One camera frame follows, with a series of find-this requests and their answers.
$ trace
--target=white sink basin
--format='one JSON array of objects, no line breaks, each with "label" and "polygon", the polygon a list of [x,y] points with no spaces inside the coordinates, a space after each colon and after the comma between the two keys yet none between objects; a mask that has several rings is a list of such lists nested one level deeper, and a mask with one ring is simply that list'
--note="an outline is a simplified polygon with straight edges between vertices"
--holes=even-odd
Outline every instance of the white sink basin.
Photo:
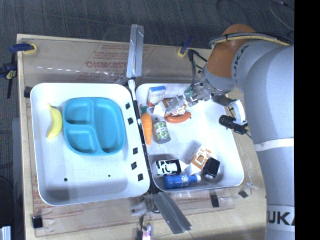
[{"label": "white sink basin", "polygon": [[[63,112],[73,98],[108,98],[120,107],[126,131],[121,151],[111,155],[80,155],[61,133],[47,139],[51,125],[46,104]],[[130,92],[109,83],[40,83],[30,94],[39,194],[52,206],[106,201],[143,195],[150,185]]]},{"label": "white sink basin", "polygon": [[[136,90],[136,99],[140,104],[147,102],[149,88],[165,86],[165,98],[173,98],[182,95],[189,84],[184,83],[145,83]],[[235,187],[242,183],[244,170],[239,157],[238,149],[231,129],[226,129],[219,123],[219,118],[226,114],[225,108],[210,100],[200,101],[198,104],[188,107],[191,118],[182,123],[169,123],[167,128],[171,140],[159,144],[152,139],[147,146],[149,161],[153,164],[158,160],[179,159],[185,163],[193,155],[193,152],[204,145],[212,153],[211,156],[221,162],[217,176],[210,182],[201,176],[197,184],[184,188],[166,189],[162,177],[153,177],[157,187],[164,192],[199,191],[205,189],[218,189]],[[165,119],[159,115],[151,114],[152,122],[160,122]]]}]

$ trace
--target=blue plate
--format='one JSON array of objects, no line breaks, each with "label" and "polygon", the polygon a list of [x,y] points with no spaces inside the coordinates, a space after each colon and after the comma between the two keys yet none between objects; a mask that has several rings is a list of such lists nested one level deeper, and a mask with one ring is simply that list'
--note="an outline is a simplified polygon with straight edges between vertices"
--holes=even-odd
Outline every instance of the blue plate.
[{"label": "blue plate", "polygon": [[63,131],[68,147],[88,156],[113,155],[126,143],[120,107],[111,99],[70,99],[63,108]]}]

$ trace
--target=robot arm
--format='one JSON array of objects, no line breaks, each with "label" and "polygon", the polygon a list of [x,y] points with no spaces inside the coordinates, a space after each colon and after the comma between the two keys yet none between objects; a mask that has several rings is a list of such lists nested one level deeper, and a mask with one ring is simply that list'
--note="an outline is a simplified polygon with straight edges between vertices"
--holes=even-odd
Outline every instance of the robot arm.
[{"label": "robot arm", "polygon": [[[186,100],[189,106],[211,99],[236,107],[233,123],[248,124],[265,183],[265,239],[295,239],[294,45],[255,38],[243,24],[232,25],[224,34],[229,33],[244,38],[214,44],[199,82],[185,91]],[[243,93],[244,110],[226,96],[235,87]]]}]

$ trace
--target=white label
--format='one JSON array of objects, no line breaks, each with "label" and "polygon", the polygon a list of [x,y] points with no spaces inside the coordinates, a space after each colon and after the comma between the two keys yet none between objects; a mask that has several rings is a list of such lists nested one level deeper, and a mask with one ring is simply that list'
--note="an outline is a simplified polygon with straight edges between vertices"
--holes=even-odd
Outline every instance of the white label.
[{"label": "white label", "polygon": [[269,204],[266,208],[266,227],[295,232],[295,207]]},{"label": "white label", "polygon": [[269,140],[263,143],[255,144],[254,149],[255,151],[265,151],[270,149],[276,148],[283,148],[283,147],[294,147],[295,146],[295,139],[294,138],[280,138]]}]

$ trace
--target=blue clamp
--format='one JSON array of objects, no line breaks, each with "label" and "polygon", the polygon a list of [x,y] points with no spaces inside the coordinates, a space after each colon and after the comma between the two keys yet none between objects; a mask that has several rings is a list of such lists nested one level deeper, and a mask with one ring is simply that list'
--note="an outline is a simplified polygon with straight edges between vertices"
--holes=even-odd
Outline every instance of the blue clamp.
[{"label": "blue clamp", "polygon": [[17,52],[34,53],[37,47],[33,43],[17,43],[9,47],[11,53],[11,62],[0,64],[0,78],[6,78],[9,80],[7,99],[11,96],[12,80],[18,75],[18,65],[16,61]]},{"label": "blue clamp", "polygon": [[12,54],[15,54],[17,52],[27,53],[28,51],[35,52],[36,50],[37,50],[37,47],[33,43],[17,43],[9,47],[9,51]]},{"label": "blue clamp", "polygon": [[178,56],[184,57],[187,53],[187,48],[192,41],[192,36],[186,38],[180,45],[178,50]]}]

